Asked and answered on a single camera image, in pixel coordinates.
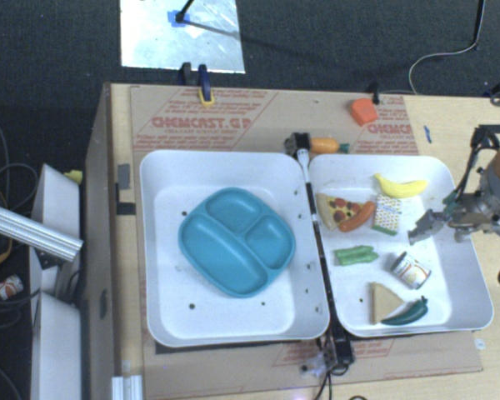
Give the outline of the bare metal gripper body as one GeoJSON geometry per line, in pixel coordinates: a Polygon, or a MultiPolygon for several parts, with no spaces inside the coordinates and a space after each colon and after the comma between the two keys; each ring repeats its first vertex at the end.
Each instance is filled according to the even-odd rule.
{"type": "Polygon", "coordinates": [[[450,193],[442,201],[447,225],[454,230],[457,242],[472,233],[494,233],[500,237],[500,200],[487,192],[450,193]]]}

